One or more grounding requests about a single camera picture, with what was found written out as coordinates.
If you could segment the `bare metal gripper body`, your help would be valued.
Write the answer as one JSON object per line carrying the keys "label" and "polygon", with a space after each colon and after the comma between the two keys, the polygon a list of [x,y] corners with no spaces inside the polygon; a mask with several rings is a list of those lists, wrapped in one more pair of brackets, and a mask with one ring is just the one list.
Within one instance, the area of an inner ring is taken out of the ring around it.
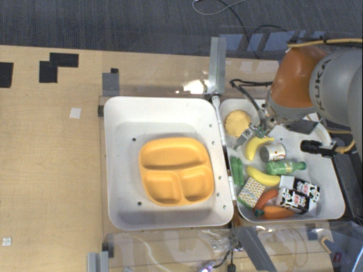
{"label": "bare metal gripper body", "polygon": [[259,117],[259,123],[253,126],[254,133],[270,133],[276,126],[275,118],[266,113],[258,105],[255,106]]}

